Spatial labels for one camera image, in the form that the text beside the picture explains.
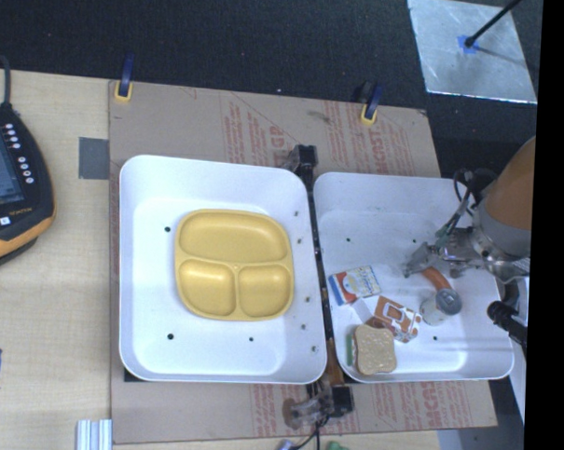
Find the black cylinder on white bracket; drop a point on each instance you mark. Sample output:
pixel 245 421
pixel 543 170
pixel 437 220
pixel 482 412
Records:
pixel 506 318

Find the orange and white carton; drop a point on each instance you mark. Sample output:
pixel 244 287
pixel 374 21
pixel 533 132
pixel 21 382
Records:
pixel 394 317

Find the yellow divided plate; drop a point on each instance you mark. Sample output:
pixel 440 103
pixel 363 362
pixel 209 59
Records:
pixel 233 264

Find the brown cardboard board red print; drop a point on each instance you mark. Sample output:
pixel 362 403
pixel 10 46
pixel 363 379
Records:
pixel 198 122

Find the white plastic tray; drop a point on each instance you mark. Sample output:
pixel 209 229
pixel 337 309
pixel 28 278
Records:
pixel 153 284
pixel 380 214

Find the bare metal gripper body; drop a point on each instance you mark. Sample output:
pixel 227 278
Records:
pixel 465 248

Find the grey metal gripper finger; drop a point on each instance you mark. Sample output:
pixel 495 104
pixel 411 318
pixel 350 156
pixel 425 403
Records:
pixel 423 257

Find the grey can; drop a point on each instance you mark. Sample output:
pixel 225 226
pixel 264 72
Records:
pixel 439 308

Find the tan bread slice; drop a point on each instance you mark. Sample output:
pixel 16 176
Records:
pixel 374 350

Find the white red and blue carton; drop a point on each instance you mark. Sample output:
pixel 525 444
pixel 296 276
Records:
pixel 354 284

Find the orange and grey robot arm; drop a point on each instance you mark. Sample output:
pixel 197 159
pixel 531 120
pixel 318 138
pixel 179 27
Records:
pixel 514 183

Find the thin black rod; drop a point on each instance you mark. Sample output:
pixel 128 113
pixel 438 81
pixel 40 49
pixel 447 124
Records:
pixel 318 263

